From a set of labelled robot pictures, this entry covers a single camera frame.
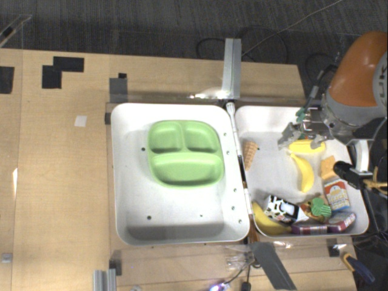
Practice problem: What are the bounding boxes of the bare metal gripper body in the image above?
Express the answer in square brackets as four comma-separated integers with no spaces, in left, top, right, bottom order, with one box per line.
[298,105,335,140]

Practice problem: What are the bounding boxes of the yellow rounded block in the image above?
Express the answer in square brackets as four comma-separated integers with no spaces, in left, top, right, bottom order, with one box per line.
[288,139,326,155]

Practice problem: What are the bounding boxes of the tan biscuit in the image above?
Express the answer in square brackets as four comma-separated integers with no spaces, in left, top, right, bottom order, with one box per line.
[320,155,337,181]

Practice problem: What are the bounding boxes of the yellow banana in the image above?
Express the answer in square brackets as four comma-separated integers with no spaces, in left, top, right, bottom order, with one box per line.
[287,151,315,193]
[251,201,293,236]

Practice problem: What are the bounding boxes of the tan ice cream cone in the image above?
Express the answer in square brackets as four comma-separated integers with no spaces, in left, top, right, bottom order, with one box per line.
[242,140,260,172]

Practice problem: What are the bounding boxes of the white plastic tray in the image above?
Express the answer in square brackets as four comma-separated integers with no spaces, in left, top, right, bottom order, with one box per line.
[235,105,370,239]
[110,102,251,247]

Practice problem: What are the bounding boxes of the orange and blue carton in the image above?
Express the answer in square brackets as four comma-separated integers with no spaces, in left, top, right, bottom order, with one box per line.
[323,178,350,213]

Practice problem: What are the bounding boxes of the green broccoli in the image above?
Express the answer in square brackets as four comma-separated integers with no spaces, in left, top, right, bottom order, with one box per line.
[310,196,332,218]

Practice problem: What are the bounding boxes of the black and white carton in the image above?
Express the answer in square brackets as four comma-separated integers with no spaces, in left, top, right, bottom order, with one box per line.
[263,195,309,226]

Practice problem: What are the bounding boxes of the red and purple packet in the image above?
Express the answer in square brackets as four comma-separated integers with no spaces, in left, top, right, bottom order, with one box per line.
[326,212,356,234]

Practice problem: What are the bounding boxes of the purple box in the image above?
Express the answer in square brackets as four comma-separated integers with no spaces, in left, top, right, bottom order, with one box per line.
[290,223,329,236]

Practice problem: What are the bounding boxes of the green divided plate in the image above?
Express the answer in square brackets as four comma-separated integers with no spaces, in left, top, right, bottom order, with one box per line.
[147,119,226,189]

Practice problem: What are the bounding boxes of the black cylinder on white bracket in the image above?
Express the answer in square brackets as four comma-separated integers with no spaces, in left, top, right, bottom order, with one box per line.
[332,138,374,190]

